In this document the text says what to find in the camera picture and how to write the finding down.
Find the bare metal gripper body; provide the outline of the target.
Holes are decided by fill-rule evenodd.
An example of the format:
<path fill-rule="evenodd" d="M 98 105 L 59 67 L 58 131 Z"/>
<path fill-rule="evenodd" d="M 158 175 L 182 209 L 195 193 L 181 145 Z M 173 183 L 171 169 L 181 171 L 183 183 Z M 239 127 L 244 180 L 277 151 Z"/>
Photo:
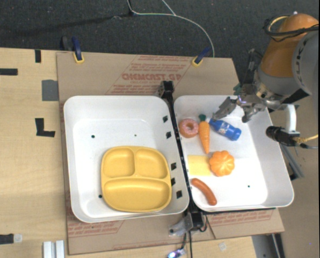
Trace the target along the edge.
<path fill-rule="evenodd" d="M 263 83 L 243 84 L 236 87 L 237 104 L 243 108 L 269 108 L 276 110 L 284 100 L 284 96 L 273 93 Z"/>

